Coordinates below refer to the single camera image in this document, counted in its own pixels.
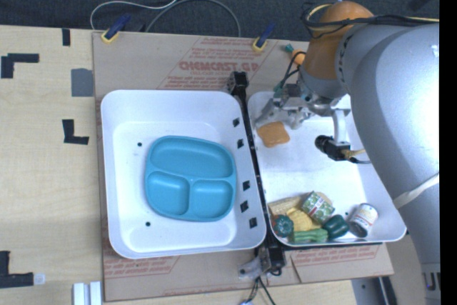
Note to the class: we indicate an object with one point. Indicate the white plastic tray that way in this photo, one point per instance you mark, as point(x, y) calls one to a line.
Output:
point(125, 189)
point(307, 171)

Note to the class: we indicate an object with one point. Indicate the blue divided plate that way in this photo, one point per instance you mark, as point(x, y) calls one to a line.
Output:
point(189, 175)

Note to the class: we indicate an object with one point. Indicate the dark green bell pepper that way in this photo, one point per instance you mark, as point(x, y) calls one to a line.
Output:
point(336, 226)

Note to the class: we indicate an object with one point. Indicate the black cylinder on white bracket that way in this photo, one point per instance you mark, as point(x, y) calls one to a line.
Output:
point(337, 148)

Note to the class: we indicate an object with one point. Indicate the white labelled can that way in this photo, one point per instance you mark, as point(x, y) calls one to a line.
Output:
point(365, 218)

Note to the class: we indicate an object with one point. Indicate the thin black rod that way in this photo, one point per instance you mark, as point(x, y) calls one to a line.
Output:
point(257, 168)

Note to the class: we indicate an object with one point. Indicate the yellow corn cob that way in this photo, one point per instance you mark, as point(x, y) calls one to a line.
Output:
point(303, 220)

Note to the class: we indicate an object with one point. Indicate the brown cardboard board red print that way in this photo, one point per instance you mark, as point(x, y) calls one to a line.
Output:
point(153, 60)

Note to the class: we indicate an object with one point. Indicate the orange toast slice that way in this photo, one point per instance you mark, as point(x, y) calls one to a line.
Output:
point(273, 134)

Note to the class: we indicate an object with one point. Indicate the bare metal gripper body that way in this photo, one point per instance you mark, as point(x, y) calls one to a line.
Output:
point(298, 100)

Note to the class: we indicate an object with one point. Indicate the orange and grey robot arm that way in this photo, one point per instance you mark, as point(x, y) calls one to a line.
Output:
point(392, 89)

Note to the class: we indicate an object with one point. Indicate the light green pea pod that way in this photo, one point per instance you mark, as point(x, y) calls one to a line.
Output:
point(308, 236)

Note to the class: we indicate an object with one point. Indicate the green labelled can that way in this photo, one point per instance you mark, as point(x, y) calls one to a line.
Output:
point(317, 208)

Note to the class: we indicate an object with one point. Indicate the beige bread slice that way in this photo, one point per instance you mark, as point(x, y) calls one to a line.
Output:
point(283, 205)

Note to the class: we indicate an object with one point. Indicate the dark green broccoli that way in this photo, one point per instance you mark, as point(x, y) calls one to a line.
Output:
point(283, 225)

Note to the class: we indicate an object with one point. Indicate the orange carrot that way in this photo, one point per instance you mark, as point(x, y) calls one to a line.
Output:
point(298, 55)

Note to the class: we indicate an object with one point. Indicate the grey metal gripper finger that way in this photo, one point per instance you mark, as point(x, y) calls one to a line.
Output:
point(296, 120)
point(265, 113)

